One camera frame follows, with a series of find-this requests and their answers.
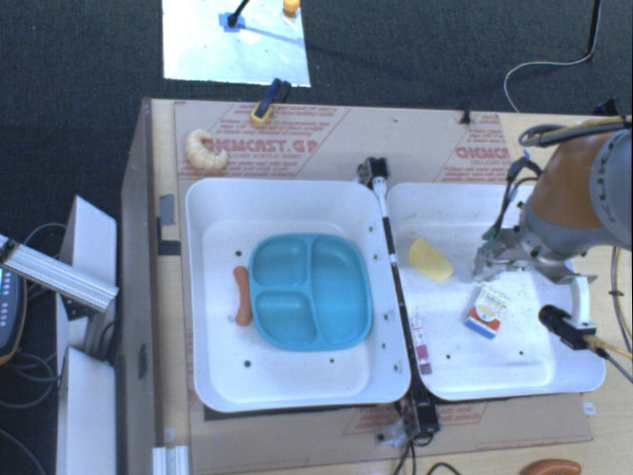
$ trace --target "multimeter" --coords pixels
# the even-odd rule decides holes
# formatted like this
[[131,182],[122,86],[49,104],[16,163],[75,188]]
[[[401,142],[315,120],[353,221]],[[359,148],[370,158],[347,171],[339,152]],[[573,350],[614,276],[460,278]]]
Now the multimeter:
[[26,316],[24,279],[0,267],[0,365],[16,352]]

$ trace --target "black floor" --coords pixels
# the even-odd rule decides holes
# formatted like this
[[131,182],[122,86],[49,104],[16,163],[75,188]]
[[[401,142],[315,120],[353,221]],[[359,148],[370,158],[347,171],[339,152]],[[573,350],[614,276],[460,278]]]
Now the black floor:
[[[590,62],[529,67],[509,83],[522,112],[631,113],[633,0],[603,0]],[[291,103],[512,111],[503,78],[530,60],[587,52],[593,0],[302,0],[312,88]],[[162,77],[161,0],[0,0],[0,234],[65,222],[79,194],[118,217],[143,96],[261,97],[263,88]],[[30,311],[25,349],[47,355],[50,298]],[[0,370],[0,400],[22,389]],[[0,428],[54,462],[54,400],[0,409]],[[0,474],[34,473],[0,437]]]

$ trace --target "black post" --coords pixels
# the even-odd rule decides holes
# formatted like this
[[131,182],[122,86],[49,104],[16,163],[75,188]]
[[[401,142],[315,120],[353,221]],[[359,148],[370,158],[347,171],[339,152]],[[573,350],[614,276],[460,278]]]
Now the black post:
[[589,44],[587,46],[587,56],[593,56],[593,48],[595,48],[595,34],[597,32],[597,21],[600,16],[600,5],[602,0],[593,0],[593,15],[591,16],[591,28],[589,30]]
[[234,28],[235,25],[237,24],[237,19],[239,18],[241,11],[243,11],[244,7],[246,7],[246,4],[248,3],[248,1],[249,0],[242,0],[241,3],[239,4],[239,7],[237,7],[237,10],[235,10],[234,13],[232,13],[230,16],[228,16],[228,18],[226,18],[226,23],[231,28]]

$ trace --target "yellow sponge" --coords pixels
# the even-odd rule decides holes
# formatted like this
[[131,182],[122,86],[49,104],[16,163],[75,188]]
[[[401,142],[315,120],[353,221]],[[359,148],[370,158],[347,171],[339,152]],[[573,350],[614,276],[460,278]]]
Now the yellow sponge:
[[424,276],[438,283],[453,274],[453,265],[423,237],[413,240],[408,248],[408,261]]

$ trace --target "blue bowl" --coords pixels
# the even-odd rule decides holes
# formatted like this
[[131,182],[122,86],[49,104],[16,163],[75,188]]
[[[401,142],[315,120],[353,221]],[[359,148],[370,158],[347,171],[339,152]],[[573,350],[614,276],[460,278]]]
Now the blue bowl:
[[369,280],[358,248],[322,234],[273,236],[250,257],[253,320],[289,350],[335,350],[363,340],[372,325]]

